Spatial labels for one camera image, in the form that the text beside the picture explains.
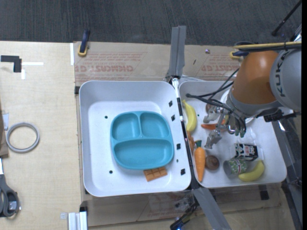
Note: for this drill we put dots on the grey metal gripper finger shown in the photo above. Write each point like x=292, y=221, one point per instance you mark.
x=213, y=138
x=209, y=116

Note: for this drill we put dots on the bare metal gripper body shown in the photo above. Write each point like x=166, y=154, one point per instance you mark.
x=233, y=124

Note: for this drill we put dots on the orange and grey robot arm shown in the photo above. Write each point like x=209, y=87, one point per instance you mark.
x=254, y=80

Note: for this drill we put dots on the red sausage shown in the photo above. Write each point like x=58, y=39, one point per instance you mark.
x=208, y=126

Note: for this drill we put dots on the yellow banana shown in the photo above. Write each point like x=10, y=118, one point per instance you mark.
x=191, y=118
x=253, y=174

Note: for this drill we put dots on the brown chocolate doughnut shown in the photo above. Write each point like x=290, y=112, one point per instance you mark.
x=212, y=162

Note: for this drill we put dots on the orange carrot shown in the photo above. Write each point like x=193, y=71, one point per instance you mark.
x=199, y=162

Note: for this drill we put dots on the black and white milk carton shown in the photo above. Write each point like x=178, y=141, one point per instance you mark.
x=247, y=151

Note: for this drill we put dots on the white plastic tray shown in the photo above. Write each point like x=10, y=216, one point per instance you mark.
x=263, y=138
x=100, y=138

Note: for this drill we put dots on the green printed can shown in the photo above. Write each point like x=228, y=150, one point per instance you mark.
x=236, y=167

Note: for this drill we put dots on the orange waffle biscuit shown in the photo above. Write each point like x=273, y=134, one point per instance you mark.
x=155, y=174

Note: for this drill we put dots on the blue divided plate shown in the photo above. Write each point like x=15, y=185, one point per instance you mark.
x=141, y=140

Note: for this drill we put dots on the brown cardboard board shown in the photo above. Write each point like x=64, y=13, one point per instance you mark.
x=134, y=61

